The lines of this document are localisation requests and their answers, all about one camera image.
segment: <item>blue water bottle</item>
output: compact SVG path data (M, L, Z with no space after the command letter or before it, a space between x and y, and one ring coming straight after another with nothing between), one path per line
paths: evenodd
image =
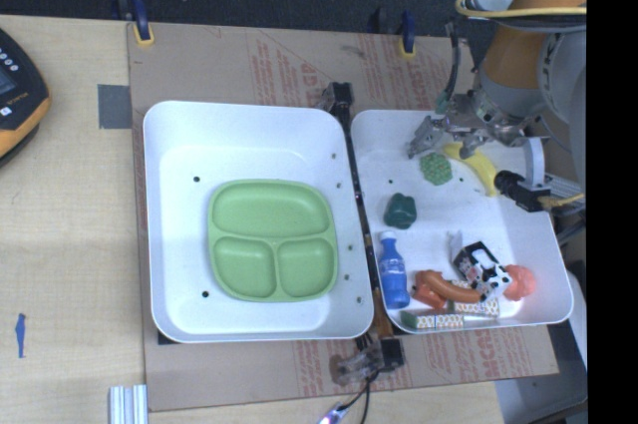
M406 264L397 252L397 236L391 230L379 235L383 254L379 258L379 276L387 308L403 308L410 303Z

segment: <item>wooden table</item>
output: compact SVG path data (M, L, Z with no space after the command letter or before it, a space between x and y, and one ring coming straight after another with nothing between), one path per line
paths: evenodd
M109 388L145 383L132 135L101 129L98 86L128 85L126 24L0 16L53 105L0 170L0 420L108 422ZM26 316L23 357L15 326ZM322 397L152 413L151 423L314 423ZM345 422L359 422L363 401ZM374 393L369 424L502 422L491 382Z

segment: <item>white tray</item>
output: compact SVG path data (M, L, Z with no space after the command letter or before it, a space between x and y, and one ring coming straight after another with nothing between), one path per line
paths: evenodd
M151 302L179 342L351 338L372 323L365 247L343 130L315 109L162 102L144 119ZM233 298L208 261L206 210L221 184L280 179L331 206L339 270L332 289L296 302Z
M449 234L460 231L463 245L482 241L500 264L520 264L536 278L536 291L519 302L498 299L499 319L466 319L465 328L498 328L548 324L565 320L571 313L573 296L559 245L547 212L526 212L504 196L487 197L479 178L465 164L451 160L453 179L435 186L426 181L419 159L427 152L407 156L408 144L427 114L416 111L365 111L352 124L352 138L357 169L363 192L366 215L373 236L376 256L382 253L379 232L391 229L397 234L397 251L403 256L408 272L408 287L415 283L415 273L435 269L445 278L462 278L450 261ZM452 142L445 135L435 151ZM479 148L496 170L525 174L521 148L506 148L487 143ZM417 220L408 229L388 227L383 214L395 193L413 197ZM412 299L405 310L429 307ZM401 323L400 310L389 309L394 323L415 333ZM419 330L430 333L437 330Z

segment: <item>cardboard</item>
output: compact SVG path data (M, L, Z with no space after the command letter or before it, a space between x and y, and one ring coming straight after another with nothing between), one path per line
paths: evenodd
M313 107L330 82L353 86L354 115L366 109L431 110L446 85L452 50L445 38L417 37L402 56L400 37L153 24L155 42L127 41L133 108L144 348L151 411L351 394L330 364L358 350L353 340L176 344L151 316L142 121L164 100ZM474 75L462 47L457 90ZM554 374L546 326L402 335L406 365L372 390L397 390Z

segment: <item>black device with buttons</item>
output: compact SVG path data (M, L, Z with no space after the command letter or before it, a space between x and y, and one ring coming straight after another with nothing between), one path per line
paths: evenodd
M0 166L35 135L51 95L29 56L0 29Z

